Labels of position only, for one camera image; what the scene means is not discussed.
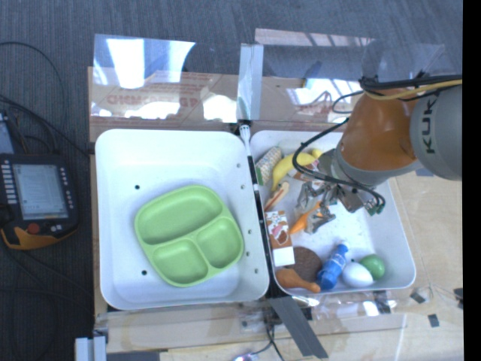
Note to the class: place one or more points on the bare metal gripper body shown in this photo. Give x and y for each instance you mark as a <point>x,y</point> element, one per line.
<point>332,171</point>

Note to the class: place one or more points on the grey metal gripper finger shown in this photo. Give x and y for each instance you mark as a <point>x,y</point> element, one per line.
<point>321,218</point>
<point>306,196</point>

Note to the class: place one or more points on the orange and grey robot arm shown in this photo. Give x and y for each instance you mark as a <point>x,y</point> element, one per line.
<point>379,134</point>

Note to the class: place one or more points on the orange carrot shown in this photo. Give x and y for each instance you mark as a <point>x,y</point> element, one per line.
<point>300,222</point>

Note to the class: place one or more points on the toy hot dog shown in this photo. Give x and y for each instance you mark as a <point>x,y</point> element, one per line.
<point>276,196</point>

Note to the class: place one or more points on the yellow banana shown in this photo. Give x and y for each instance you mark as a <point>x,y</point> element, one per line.
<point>285,165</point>

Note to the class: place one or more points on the brown and white carton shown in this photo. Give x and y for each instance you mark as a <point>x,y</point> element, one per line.
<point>279,235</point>

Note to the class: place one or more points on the yellow corn cob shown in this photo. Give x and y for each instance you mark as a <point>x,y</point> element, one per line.
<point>267,164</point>

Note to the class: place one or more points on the blue bottle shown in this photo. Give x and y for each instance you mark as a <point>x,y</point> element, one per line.
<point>332,267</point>

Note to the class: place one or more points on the white plastic tray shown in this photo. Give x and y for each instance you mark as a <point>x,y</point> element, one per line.
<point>169,156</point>
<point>376,235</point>

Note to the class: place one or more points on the white egg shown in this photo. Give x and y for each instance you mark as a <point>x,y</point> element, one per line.
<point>356,275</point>

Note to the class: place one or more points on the orange chicken drumstick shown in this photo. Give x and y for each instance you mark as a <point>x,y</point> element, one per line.
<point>295,280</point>

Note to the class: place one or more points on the green ball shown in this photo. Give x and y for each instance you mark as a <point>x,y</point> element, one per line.
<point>374,266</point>

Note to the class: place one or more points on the green divided plate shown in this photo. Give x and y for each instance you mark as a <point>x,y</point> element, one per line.
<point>176,216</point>

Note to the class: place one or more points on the brown cardboard board red print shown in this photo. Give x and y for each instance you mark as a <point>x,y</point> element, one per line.
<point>158,322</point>

